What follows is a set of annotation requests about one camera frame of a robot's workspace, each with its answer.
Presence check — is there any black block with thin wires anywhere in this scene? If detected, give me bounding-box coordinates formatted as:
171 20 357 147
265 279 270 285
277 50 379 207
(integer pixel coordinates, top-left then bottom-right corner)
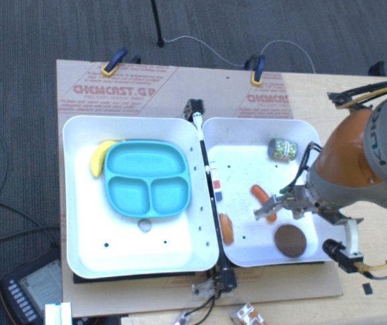
212 265 239 293
184 98 205 120

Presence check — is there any brown cardboard board red print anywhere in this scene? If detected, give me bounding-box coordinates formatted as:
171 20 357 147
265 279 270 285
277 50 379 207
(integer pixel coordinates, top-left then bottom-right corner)
56 59 344 318

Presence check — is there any green can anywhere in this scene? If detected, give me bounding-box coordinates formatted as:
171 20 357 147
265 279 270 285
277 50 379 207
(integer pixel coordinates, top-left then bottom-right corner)
267 137 298 163

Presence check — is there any orange bread roll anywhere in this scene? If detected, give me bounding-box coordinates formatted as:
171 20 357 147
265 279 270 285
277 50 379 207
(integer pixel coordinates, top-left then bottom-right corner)
218 213 235 246

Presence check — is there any black cylinder on white bracket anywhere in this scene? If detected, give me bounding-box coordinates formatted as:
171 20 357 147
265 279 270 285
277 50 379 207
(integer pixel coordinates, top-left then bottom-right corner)
321 218 365 274

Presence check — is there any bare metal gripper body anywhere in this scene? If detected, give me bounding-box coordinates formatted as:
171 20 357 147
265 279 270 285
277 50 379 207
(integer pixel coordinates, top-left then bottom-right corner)
275 185 320 220

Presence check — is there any white plastic tray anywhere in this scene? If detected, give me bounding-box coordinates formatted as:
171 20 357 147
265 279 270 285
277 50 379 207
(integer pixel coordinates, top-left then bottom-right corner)
201 116 337 268
62 114 220 280

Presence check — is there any thin black and white rod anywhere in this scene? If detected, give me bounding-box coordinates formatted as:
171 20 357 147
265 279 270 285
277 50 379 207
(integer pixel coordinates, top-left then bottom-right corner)
192 112 230 271

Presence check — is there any brown and white packet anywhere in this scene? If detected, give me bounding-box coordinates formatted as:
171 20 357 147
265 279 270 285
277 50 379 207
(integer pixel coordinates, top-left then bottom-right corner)
230 302 267 325

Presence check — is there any orange sausage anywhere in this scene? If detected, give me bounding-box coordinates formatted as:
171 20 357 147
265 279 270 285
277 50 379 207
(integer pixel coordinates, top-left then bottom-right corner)
250 183 278 223

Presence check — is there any clear round plastic piece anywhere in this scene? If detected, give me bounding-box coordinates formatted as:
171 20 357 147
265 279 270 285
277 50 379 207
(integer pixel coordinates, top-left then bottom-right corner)
137 218 153 234

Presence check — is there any blue divided plate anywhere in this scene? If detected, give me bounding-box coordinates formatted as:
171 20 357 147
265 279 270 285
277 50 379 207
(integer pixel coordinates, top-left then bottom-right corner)
103 139 192 219

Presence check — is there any brown round biscuit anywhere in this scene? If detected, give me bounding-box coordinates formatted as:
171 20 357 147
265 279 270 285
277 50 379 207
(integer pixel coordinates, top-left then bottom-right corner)
274 223 308 259

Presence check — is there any yellow banana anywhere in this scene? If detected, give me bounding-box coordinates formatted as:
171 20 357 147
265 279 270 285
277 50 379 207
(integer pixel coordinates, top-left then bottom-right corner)
89 139 118 179

